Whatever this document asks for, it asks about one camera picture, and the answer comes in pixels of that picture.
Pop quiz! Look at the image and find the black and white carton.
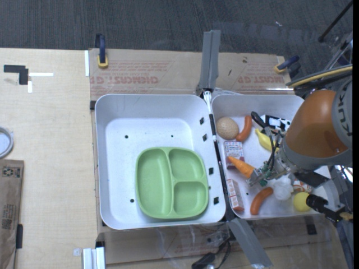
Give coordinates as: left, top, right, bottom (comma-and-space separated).
259, 114, 292, 133

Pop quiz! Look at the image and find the yellow ball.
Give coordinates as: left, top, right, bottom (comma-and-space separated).
293, 192, 312, 212

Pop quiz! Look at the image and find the orange sausage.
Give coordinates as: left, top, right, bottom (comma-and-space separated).
235, 115, 253, 142
250, 187, 274, 216

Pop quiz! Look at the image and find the grey tape roll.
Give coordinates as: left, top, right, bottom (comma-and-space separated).
0, 127, 15, 160

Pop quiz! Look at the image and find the white plastic tray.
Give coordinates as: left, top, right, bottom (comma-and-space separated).
210, 94, 334, 221
94, 93, 227, 231

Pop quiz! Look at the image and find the brown cardboard board red print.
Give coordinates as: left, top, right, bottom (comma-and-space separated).
88, 48, 340, 265

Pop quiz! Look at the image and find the brown paper bag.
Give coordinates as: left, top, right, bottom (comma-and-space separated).
0, 159, 25, 269

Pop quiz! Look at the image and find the green divided plate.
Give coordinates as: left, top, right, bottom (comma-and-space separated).
135, 146, 210, 221

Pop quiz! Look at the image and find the yellow banana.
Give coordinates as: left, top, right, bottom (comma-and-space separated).
254, 127, 280, 152

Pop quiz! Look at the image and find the orange carrot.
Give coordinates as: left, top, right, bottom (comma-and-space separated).
227, 155, 256, 179

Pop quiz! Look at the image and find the tan round bread roll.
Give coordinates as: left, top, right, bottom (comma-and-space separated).
215, 117, 240, 140

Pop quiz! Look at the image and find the orange and white packet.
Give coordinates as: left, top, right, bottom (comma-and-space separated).
292, 179, 312, 193

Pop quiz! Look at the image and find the white crumpled lump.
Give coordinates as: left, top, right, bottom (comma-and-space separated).
272, 175, 294, 201

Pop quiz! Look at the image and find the orange and white carton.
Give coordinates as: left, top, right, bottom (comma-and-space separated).
225, 178, 245, 212

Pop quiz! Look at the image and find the black cylinder on white bracket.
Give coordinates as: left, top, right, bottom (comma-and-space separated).
305, 175, 347, 222

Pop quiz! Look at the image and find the red and white carton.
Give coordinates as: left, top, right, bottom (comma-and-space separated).
223, 140, 244, 170

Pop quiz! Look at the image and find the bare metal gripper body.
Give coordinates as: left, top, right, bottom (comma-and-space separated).
257, 159, 289, 182

